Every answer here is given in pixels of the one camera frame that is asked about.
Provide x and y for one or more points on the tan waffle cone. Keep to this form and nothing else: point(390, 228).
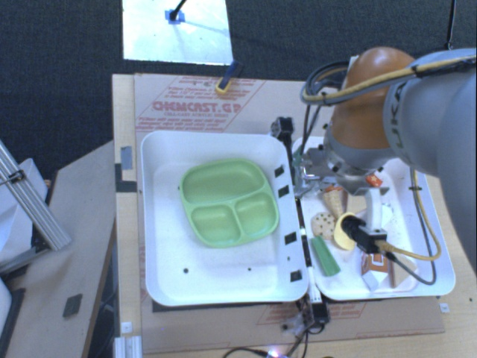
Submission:
point(334, 200)

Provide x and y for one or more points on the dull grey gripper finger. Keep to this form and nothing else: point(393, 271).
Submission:
point(302, 190)
point(317, 185)

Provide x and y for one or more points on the black cylinder on white bracket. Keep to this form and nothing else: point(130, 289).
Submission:
point(374, 215)

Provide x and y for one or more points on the tan chocolate chip biscuit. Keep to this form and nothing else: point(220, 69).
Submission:
point(321, 225)

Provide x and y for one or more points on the green divided plate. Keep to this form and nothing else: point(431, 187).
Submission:
point(223, 185)

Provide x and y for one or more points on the brown cardboard board red print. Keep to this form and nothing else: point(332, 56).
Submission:
point(194, 103)

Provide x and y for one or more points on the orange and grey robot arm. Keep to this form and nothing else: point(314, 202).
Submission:
point(428, 125)

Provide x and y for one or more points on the yellow banana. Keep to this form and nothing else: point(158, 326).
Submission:
point(340, 237)

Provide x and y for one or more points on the orange and white carton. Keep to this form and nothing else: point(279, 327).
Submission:
point(374, 272)

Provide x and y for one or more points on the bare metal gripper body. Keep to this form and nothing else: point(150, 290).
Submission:
point(359, 185)

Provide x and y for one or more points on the thin black and white rod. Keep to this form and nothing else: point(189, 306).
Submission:
point(308, 252)

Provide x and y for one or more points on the white plastic tray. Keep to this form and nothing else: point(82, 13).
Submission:
point(223, 274)
point(428, 274)

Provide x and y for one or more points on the small orange and white packet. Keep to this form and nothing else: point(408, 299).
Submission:
point(374, 179)

